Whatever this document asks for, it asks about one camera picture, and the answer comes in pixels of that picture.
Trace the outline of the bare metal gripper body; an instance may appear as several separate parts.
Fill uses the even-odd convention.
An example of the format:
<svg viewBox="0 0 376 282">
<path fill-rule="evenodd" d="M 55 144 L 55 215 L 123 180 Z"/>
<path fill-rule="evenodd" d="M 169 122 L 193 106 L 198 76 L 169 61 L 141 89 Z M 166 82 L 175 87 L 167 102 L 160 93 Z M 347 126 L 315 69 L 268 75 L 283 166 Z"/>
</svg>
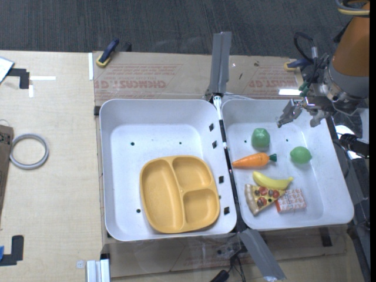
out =
<svg viewBox="0 0 376 282">
<path fill-rule="evenodd" d="M 331 83 L 310 83 L 302 85 L 303 107 L 307 110 L 321 110 L 353 115 L 362 101 L 368 97 L 368 83 L 346 83 L 345 87 Z"/>
</svg>

